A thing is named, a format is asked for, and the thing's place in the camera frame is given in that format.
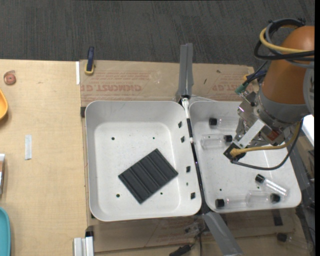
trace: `metal bracket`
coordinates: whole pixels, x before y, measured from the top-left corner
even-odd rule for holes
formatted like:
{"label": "metal bracket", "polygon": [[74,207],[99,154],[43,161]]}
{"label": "metal bracket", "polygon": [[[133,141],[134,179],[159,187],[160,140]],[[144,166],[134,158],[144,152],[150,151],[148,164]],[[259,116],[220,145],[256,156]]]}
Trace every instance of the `metal bracket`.
{"label": "metal bracket", "polygon": [[73,256],[95,256],[93,232],[87,231],[85,238],[73,239]]}
{"label": "metal bracket", "polygon": [[219,213],[208,212],[203,215],[203,219],[224,256],[243,255],[241,248]]}
{"label": "metal bracket", "polygon": [[250,129],[243,135],[243,137],[239,141],[234,140],[233,143],[236,144],[240,149],[244,149],[257,136],[257,134],[265,125],[266,124],[264,122],[262,122],[260,119],[257,119]]}
{"label": "metal bracket", "polygon": [[180,46],[180,71],[179,86],[176,93],[177,101],[181,96],[191,97],[194,77],[192,73],[193,44],[187,43]]}

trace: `small glass vial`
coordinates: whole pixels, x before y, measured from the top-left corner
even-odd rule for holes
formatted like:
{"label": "small glass vial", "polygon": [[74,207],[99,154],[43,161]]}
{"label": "small glass vial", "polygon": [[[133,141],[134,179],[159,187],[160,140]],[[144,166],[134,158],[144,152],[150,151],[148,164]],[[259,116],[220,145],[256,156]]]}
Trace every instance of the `small glass vial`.
{"label": "small glass vial", "polygon": [[226,143],[230,143],[232,140],[232,135],[224,135],[222,133],[203,134],[200,139],[200,144],[204,149],[212,149],[224,147]]}
{"label": "small glass vial", "polygon": [[232,128],[238,123],[238,117],[223,116],[220,118],[209,118],[210,128]]}
{"label": "small glass vial", "polygon": [[246,208],[246,195],[226,196],[215,200],[217,209],[240,209]]}
{"label": "small glass vial", "polygon": [[262,187],[265,191],[270,191],[272,193],[280,195],[283,199],[285,199],[288,195],[289,190],[272,180],[258,174],[255,177],[255,181]]}
{"label": "small glass vial", "polygon": [[276,239],[284,245],[293,246],[294,248],[299,248],[304,251],[311,252],[314,249],[314,245],[311,241],[294,234],[278,233]]}
{"label": "small glass vial", "polygon": [[275,193],[263,191],[249,191],[245,197],[247,207],[264,207],[276,204],[280,201],[280,196]]}

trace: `blue clamp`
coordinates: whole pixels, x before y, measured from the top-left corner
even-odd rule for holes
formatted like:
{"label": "blue clamp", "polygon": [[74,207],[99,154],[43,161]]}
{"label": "blue clamp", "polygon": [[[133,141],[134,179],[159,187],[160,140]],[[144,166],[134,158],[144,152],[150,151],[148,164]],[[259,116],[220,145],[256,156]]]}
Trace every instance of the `blue clamp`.
{"label": "blue clamp", "polygon": [[95,65],[94,65],[94,51],[95,48],[93,46],[89,47],[88,50],[88,62],[85,64],[84,73],[87,75],[92,75],[94,73]]}

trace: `black cable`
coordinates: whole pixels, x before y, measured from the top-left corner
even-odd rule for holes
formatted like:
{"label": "black cable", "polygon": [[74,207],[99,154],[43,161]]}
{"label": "black cable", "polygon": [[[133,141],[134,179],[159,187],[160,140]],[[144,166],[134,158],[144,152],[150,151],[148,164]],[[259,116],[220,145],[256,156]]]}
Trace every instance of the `black cable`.
{"label": "black cable", "polygon": [[184,246],[179,247],[177,250],[175,250],[174,252],[171,252],[169,254],[169,256],[181,256],[186,254],[187,252],[189,252],[191,250],[191,248],[193,247],[193,244],[186,244]]}
{"label": "black cable", "polygon": [[[264,38],[265,40],[274,45],[273,41],[272,41],[272,36],[273,34],[278,31],[278,29],[286,24],[287,22],[290,22],[292,25],[294,26],[297,26],[297,27],[302,27],[304,26],[303,23],[300,23],[299,20],[297,19],[279,19],[279,20],[276,20],[276,21],[272,21],[267,27],[266,27],[266,30],[265,30],[265,33],[264,33]],[[278,50],[274,50],[274,49],[271,49],[269,48],[270,52],[272,52],[274,55],[283,55],[280,51]],[[313,62],[315,60],[314,57],[302,57],[302,58],[295,58],[294,59],[295,61],[309,61],[309,62]],[[290,60],[290,59],[287,59],[288,62],[292,63],[292,64],[295,64],[295,62],[293,60]]]}
{"label": "black cable", "polygon": [[263,61],[278,61],[278,60],[287,60],[287,59],[296,59],[296,58],[302,58],[307,56],[314,56],[315,51],[309,50],[304,52],[297,52],[297,53],[288,53],[288,54],[282,54],[282,55],[260,55],[258,53],[260,46],[262,45],[261,41],[259,40],[254,48],[254,57],[258,60]]}
{"label": "black cable", "polygon": [[244,84],[245,83],[251,83],[253,80],[255,80],[255,79],[259,79],[259,78],[262,78],[262,77],[265,77],[266,76],[266,74],[267,74],[267,72],[265,72],[265,73],[262,73],[262,74],[258,74],[258,75],[256,75],[256,76],[251,76],[249,79],[247,79],[245,82],[244,82]]}
{"label": "black cable", "polygon": [[[266,64],[268,63],[268,61],[265,61],[264,63],[262,63],[262,65],[260,67],[258,67],[258,69],[250,75],[250,78],[254,77]],[[251,81],[248,81],[250,78],[246,79],[244,82],[243,82],[243,85],[246,84],[246,83],[250,83]]]}
{"label": "black cable", "polygon": [[290,154],[292,153],[292,151],[294,150],[294,147],[298,141],[298,138],[299,138],[299,135],[300,135],[300,132],[302,130],[302,126],[303,126],[303,120],[302,122],[300,123],[300,127],[299,127],[299,131],[298,131],[298,134],[296,135],[296,138],[294,139],[293,143],[292,143],[292,146],[291,148],[289,149],[288,151],[288,154],[285,156],[285,158],[282,160],[281,163],[279,163],[277,166],[274,166],[274,167],[260,167],[260,166],[255,166],[255,165],[250,165],[250,164],[246,164],[246,163],[243,163],[243,162],[238,162],[236,160],[232,160],[231,163],[235,164],[235,165],[238,165],[238,166],[243,166],[243,167],[248,167],[248,168],[252,168],[252,169],[256,169],[256,170],[263,170],[263,171],[273,171],[273,170],[276,170],[278,168],[280,168],[281,166],[284,165],[284,163],[287,161],[287,159],[289,158]]}
{"label": "black cable", "polygon": [[309,227],[309,229],[313,231],[314,234],[316,234],[316,231],[312,227]]}
{"label": "black cable", "polygon": [[[280,27],[283,27],[285,25],[295,26],[297,28],[302,27],[305,25],[305,22],[302,19],[291,19],[291,18],[284,18],[279,19],[276,21],[270,21],[270,24],[266,27],[264,38],[267,42],[270,44],[273,44],[271,37]],[[259,60],[296,60],[296,61],[314,61],[314,57],[308,58],[308,56],[314,56],[315,51],[305,51],[305,52],[296,52],[296,53],[289,53],[289,54],[282,54],[279,51],[269,49],[270,52],[272,52],[274,55],[259,55],[259,48],[262,45],[262,42],[259,40],[259,42],[256,44],[254,48],[254,56]]]}
{"label": "black cable", "polygon": [[199,235],[199,244],[200,244],[200,256],[203,256],[203,248],[202,248],[202,239],[201,239],[202,232]]}

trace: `white tray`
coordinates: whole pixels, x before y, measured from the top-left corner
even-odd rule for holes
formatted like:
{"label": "white tray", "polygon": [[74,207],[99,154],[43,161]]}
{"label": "white tray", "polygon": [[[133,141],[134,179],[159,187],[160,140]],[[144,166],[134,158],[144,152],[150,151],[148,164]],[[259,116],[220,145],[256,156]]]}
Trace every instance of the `white tray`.
{"label": "white tray", "polygon": [[[223,155],[228,145],[222,147],[203,149],[200,145],[201,135],[225,134],[236,135],[239,116],[237,108],[240,102],[196,101],[189,107],[192,124],[193,138],[201,178],[204,188],[204,196],[207,205],[214,212],[230,213],[253,210],[294,208],[301,202],[301,190],[290,159],[276,170],[262,171],[242,167],[231,163]],[[209,126],[209,118],[222,119],[221,125]],[[287,155],[286,148],[277,150],[261,150],[248,152],[239,161],[261,167],[273,167],[278,165]],[[249,190],[261,190],[255,183],[255,177],[261,174],[271,178],[274,182],[289,188],[289,194],[284,201],[268,206],[241,207],[241,208],[216,208],[216,199],[245,195]]]}
{"label": "white tray", "polygon": [[[110,222],[191,216],[199,211],[199,183],[185,111],[179,104],[94,101],[86,107],[85,123],[89,204],[97,219]],[[178,176],[140,204],[118,175],[155,149]]]}

